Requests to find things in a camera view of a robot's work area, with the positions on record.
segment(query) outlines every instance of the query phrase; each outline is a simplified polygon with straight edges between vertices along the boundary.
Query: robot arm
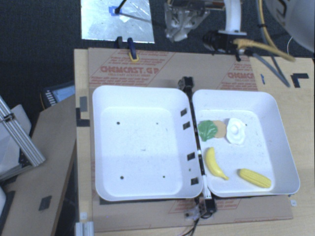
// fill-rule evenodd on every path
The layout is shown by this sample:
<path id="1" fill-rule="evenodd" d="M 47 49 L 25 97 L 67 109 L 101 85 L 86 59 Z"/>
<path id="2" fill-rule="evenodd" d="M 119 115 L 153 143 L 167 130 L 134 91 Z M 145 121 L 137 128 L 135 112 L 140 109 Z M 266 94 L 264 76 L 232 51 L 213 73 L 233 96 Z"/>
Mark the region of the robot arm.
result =
<path id="1" fill-rule="evenodd" d="M 210 14 L 211 10 L 226 11 L 225 30 L 221 34 L 241 33 L 241 2 L 243 0 L 167 0 L 164 5 L 166 37 L 173 41 L 187 38 Z"/>

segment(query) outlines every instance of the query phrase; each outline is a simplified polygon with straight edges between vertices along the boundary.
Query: wooden board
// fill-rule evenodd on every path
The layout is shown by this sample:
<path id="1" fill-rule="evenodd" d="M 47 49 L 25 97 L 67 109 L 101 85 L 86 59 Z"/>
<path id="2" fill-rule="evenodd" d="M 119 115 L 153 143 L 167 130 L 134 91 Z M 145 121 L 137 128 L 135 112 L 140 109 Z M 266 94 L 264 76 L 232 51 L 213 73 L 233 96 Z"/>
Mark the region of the wooden board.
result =
<path id="1" fill-rule="evenodd" d="M 4 187 L 15 195 L 3 236 L 55 235 L 76 150 L 74 106 L 72 96 L 40 113 L 32 140 L 46 161 Z"/>
<path id="2" fill-rule="evenodd" d="M 76 75 L 87 76 L 87 50 L 76 50 Z M 182 62 L 193 60 L 197 65 L 200 55 L 181 55 Z M 284 128 L 288 136 L 292 154 L 301 179 L 301 188 L 297 194 L 290 197 L 297 202 L 296 207 L 292 207 L 293 220 L 265 221 L 259 223 L 234 223 L 221 225 L 199 226 L 195 235 L 207 235 L 209 231 L 214 235 L 309 235 L 315 230 L 312 221 L 314 220 L 315 191 L 314 191 L 314 63 L 311 59 L 297 59 L 296 63 L 288 63 L 278 59 L 283 73 L 290 81 L 291 88 L 286 88 L 266 67 L 254 59 L 251 59 L 252 69 L 258 90 L 272 94 L 277 100 L 280 113 L 283 119 Z M 300 88 L 295 88 L 291 80 L 294 73 L 307 73 L 309 79 L 299 79 Z M 88 79 L 76 78 L 76 87 L 81 90 L 82 95 L 88 94 Z M 79 107 L 80 96 L 77 95 L 77 107 Z M 89 128 L 78 128 L 78 153 L 82 157 L 79 169 L 79 209 L 82 215 L 87 215 L 87 219 L 81 222 L 92 220 L 92 192 L 88 188 L 91 184 L 91 165 L 89 163 L 87 136 Z M 97 236 L 133 236 L 133 235 L 180 235 L 185 228 L 166 228 L 149 230 L 132 230 L 96 233 Z"/>

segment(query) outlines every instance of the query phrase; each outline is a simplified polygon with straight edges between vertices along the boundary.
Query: cable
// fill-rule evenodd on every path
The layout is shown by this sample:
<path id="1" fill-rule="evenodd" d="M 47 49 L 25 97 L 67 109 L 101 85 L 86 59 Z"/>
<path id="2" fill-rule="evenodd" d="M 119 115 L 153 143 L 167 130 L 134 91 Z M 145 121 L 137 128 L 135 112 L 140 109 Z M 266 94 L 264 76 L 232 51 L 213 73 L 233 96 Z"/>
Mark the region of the cable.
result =
<path id="1" fill-rule="evenodd" d="M 260 17 L 261 25 L 263 26 L 262 29 L 263 29 L 264 35 L 267 39 L 267 42 L 269 43 L 269 45 L 271 45 L 272 47 L 277 49 L 277 46 L 272 41 L 272 39 L 269 35 L 269 32 L 267 31 L 266 25 L 265 25 L 265 18 L 264 18 L 264 13 L 262 10 L 262 0 L 258 0 L 258 9 L 259 9 L 259 17 Z"/>
<path id="2" fill-rule="evenodd" d="M 260 15 L 260 12 L 259 12 L 259 3 L 258 3 L 258 0 L 255 0 L 255 1 L 256 1 L 255 5 L 256 5 L 258 23 L 259 23 L 260 25 L 262 25 L 262 22 L 261 22 L 261 19 L 260 19 L 260 16 L 259 16 L 259 15 Z M 268 42 L 267 42 L 267 40 L 266 40 L 266 37 L 265 37 L 265 34 L 264 34 L 264 30 L 263 30 L 262 27 L 260 27 L 260 33 L 261 33 L 261 37 L 262 37 L 263 42 L 264 42 L 265 44 L 268 44 Z M 275 67 L 276 67 L 277 71 L 279 72 L 279 74 L 285 79 L 287 87 L 290 87 L 290 84 L 289 84 L 289 82 L 286 80 L 284 74 L 282 73 L 282 71 L 281 71 L 281 69 L 280 69 L 280 67 L 279 67 L 279 65 L 278 65 L 278 63 L 277 63 L 277 61 L 276 61 L 276 59 L 275 59 L 275 56 L 274 56 L 272 53 L 270 53 L 270 52 L 268 52 L 268 54 L 269 54 L 269 56 L 271 57 L 272 62 L 273 62 L 273 64 L 275 65 Z"/>
<path id="3" fill-rule="evenodd" d="M 205 213 L 204 215 L 202 215 L 200 218 L 202 218 L 202 219 L 208 219 L 208 218 L 210 218 L 211 216 L 212 216 L 212 214 L 213 213 Z"/>
<path id="4" fill-rule="evenodd" d="M 292 41 L 293 37 L 290 38 L 290 40 L 288 41 L 287 45 L 286 45 L 286 52 L 290 55 L 289 53 L 289 44 Z"/>
<path id="5" fill-rule="evenodd" d="M 40 98 L 40 103 L 41 103 L 41 106 L 43 107 L 43 110 L 45 110 L 45 106 L 44 106 L 44 102 L 43 102 L 43 98 L 41 96 L 41 94 L 39 95 L 39 98 Z"/>
<path id="6" fill-rule="evenodd" d="M 195 230 L 196 230 L 196 227 L 197 227 L 198 222 L 199 222 L 199 218 L 196 219 L 196 221 L 195 221 L 193 227 L 192 227 L 187 233 L 185 233 L 185 234 L 183 234 L 183 235 L 181 235 L 181 236 L 187 236 L 187 235 L 192 236 L 192 235 L 194 234 Z"/>
<path id="7" fill-rule="evenodd" d="M 290 86 L 289 82 L 285 79 L 285 77 L 280 75 L 276 71 L 276 69 L 271 64 L 269 64 L 265 59 L 263 59 L 257 53 L 253 53 L 252 56 L 258 59 L 260 62 L 262 62 L 265 66 L 267 66 L 274 73 L 274 75 L 276 75 L 287 87 Z"/>
<path id="8" fill-rule="evenodd" d="M 295 58 L 284 53 L 283 51 L 280 51 L 277 48 L 274 48 L 270 45 L 266 45 L 263 43 L 259 43 L 250 39 L 245 38 L 236 38 L 233 40 L 233 44 L 237 45 L 237 49 L 244 49 L 246 47 L 257 47 L 266 51 L 269 51 L 271 53 L 274 53 L 276 55 L 279 55 L 280 57 L 288 60 L 288 61 L 295 61 Z"/>

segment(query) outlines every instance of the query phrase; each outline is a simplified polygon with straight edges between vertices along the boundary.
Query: black clip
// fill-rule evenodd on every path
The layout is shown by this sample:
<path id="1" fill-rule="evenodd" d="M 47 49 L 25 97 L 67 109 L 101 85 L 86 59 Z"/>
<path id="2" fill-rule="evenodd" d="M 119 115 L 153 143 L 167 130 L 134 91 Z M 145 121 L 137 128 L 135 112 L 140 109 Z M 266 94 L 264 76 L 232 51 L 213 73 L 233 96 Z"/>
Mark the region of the black clip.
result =
<path id="1" fill-rule="evenodd" d="M 183 91 L 184 93 L 191 92 L 194 83 L 193 83 L 193 77 L 183 77 L 178 82 L 178 89 Z"/>
<path id="2" fill-rule="evenodd" d="M 15 118 L 14 114 L 13 113 L 9 113 L 7 116 L 3 117 L 2 120 L 0 120 L 0 123 L 1 122 L 8 122 L 8 121 L 11 121 Z"/>
<path id="3" fill-rule="evenodd" d="M 117 37 L 115 43 L 114 43 L 114 48 L 115 49 L 120 49 L 123 47 L 123 37 L 119 36 Z"/>

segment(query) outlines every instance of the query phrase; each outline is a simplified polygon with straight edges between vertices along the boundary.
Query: blue tape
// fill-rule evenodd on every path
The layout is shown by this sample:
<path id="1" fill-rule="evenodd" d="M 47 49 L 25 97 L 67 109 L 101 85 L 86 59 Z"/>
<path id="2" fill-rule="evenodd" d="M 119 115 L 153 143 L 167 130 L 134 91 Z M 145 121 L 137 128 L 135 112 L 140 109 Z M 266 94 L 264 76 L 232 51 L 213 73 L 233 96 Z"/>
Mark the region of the blue tape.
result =
<path id="1" fill-rule="evenodd" d="M 113 16 L 113 17 L 117 17 L 117 16 L 119 16 L 119 14 L 116 14 L 115 13 L 115 9 L 116 8 L 118 8 L 118 7 L 116 7 L 116 6 L 109 6 L 108 7 L 108 11 L 109 11 L 109 13 L 111 14 L 111 16 Z"/>
<path id="2" fill-rule="evenodd" d="M 265 80 L 264 80 L 265 77 L 262 74 L 260 74 L 260 76 L 261 76 L 262 83 L 265 84 Z"/>

